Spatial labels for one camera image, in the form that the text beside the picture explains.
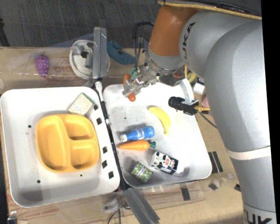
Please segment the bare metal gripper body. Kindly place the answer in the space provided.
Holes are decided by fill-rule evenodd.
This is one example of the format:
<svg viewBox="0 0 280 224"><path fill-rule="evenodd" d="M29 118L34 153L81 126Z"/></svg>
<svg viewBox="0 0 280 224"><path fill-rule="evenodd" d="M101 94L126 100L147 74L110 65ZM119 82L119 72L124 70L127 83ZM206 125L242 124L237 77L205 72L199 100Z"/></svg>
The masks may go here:
<svg viewBox="0 0 280 224"><path fill-rule="evenodd" d="M160 68L153 62L146 62L144 65L138 67L135 82L148 82L150 85L163 83L174 87L178 85L183 78L185 78L183 65L169 70L167 68Z"/></svg>

